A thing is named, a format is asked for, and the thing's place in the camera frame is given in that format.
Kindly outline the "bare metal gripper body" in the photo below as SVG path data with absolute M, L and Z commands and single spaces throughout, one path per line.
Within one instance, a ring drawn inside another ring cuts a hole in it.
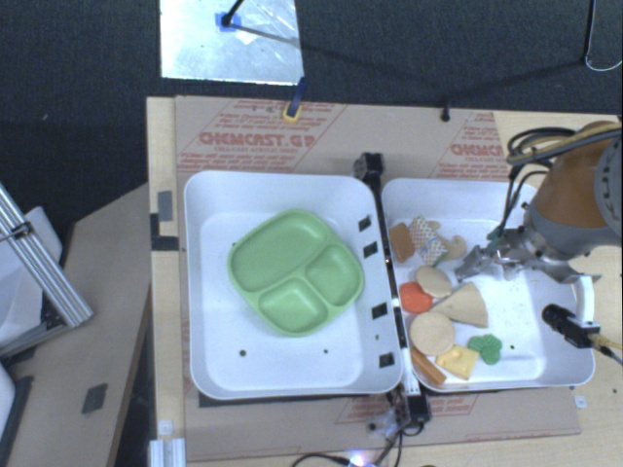
M 506 280 L 515 279 L 524 269 L 546 274 L 553 271 L 547 253 L 549 244 L 531 228 L 496 228 L 488 235 L 488 252 L 493 261 L 502 267 Z

